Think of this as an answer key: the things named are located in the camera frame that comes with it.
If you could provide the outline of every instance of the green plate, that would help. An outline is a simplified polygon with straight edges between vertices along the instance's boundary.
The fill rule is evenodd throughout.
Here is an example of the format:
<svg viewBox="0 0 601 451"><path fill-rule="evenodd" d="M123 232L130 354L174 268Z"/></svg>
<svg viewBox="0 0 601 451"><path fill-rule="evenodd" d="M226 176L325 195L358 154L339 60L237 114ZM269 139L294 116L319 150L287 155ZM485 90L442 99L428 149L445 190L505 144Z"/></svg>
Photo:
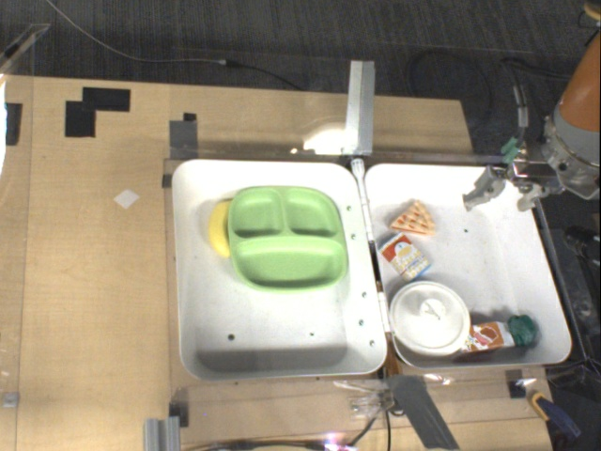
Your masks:
<svg viewBox="0 0 601 451"><path fill-rule="evenodd" d="M347 273L340 215L320 191L244 189L231 203L227 225L234 269L252 288L326 288Z"/></svg>

